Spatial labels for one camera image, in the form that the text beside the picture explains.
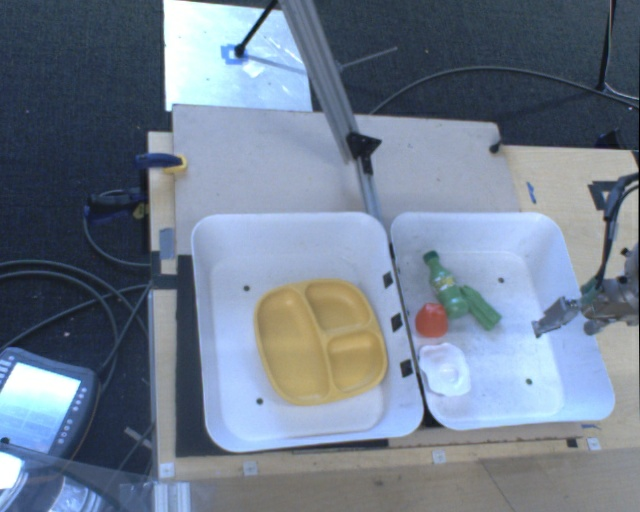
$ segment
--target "white plastic tub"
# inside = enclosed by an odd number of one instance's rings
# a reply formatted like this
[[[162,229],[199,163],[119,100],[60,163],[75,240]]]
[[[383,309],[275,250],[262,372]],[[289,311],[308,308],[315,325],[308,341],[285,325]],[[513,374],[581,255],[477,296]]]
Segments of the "white plastic tub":
[[[401,437],[424,413],[411,346],[392,317],[401,310],[389,241],[362,213],[214,215],[192,234],[205,423],[233,452]],[[299,406],[271,386],[256,346],[253,315],[266,292],[318,278],[356,285],[384,335],[388,370],[373,389],[337,402]]]
[[[416,349],[437,343],[415,331],[415,314],[437,302],[422,255],[436,250],[458,283],[478,290],[501,322],[485,331],[471,315],[449,322],[439,341],[466,357],[471,391],[443,396],[425,386],[429,410],[466,430],[556,421],[598,420],[614,395],[594,337],[575,319],[536,338],[531,321],[580,291],[558,226],[536,213],[406,213],[391,227],[398,278]]]

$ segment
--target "yellow clamp pad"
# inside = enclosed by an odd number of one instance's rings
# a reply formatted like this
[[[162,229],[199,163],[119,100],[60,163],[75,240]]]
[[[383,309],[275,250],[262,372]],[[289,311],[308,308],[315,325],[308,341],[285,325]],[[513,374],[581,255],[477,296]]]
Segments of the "yellow clamp pad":
[[[180,165],[174,165],[173,167],[165,167],[163,171],[165,174],[178,174],[187,170],[187,159],[184,155],[176,155],[182,163]]]

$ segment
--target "screen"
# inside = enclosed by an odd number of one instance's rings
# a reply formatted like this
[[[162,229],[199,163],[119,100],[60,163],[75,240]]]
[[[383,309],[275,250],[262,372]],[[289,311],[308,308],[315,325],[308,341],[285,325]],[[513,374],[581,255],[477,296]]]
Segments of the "screen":
[[[0,437],[48,453],[80,381],[16,363],[0,390]]]

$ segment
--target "blue tape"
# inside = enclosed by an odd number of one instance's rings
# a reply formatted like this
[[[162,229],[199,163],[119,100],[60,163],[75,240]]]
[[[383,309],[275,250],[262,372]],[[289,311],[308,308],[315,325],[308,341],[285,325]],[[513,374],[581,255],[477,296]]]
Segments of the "blue tape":
[[[533,185],[527,181],[527,190],[529,191],[529,197],[531,198],[531,202],[533,204],[537,204],[536,196],[533,193]]]
[[[224,46],[220,47],[220,54],[222,55],[225,63],[233,66],[243,64],[244,62],[249,60],[249,54],[247,53],[247,50],[244,51],[244,55],[242,57],[238,58],[236,57],[235,49],[236,46],[234,44],[225,44]]]

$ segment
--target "wooden table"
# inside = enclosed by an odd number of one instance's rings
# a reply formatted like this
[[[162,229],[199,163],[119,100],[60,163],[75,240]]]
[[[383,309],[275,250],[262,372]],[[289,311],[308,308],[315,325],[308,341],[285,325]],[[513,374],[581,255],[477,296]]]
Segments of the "wooden table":
[[[149,148],[171,153],[172,134],[151,133]],[[604,227],[587,184],[636,172],[633,156],[615,150],[516,146],[501,151],[521,210],[544,213],[556,221],[578,282],[586,282],[599,265]],[[528,184],[533,186],[535,204]],[[149,193],[151,247],[158,251],[160,230],[175,228],[174,176],[152,169]],[[618,249],[631,247],[638,236],[637,195],[625,203],[619,220]],[[176,273],[175,259],[161,260],[160,266],[163,274]],[[622,267],[623,259],[614,250],[610,273]],[[176,458],[175,290],[155,290],[152,308],[157,472],[166,481],[198,481],[192,483],[194,504],[200,499],[206,504],[205,497],[214,488],[216,510],[293,510],[302,509],[301,504],[305,510],[431,510],[426,507],[431,504],[434,510],[520,511],[561,510],[558,505],[569,502],[576,510],[581,506],[597,510],[597,504],[614,497],[618,503],[637,500],[635,477],[629,476],[640,469],[637,327],[613,325],[598,335],[616,406],[597,424],[467,433],[441,429],[426,442],[418,437],[400,439],[382,450]],[[577,447],[569,447],[567,438],[576,439]],[[597,439],[602,450],[590,451],[590,438]],[[438,464],[443,455],[446,463]],[[247,476],[255,472],[260,476]],[[206,482],[212,478],[215,484]],[[597,482],[608,487],[598,486],[596,493]]]

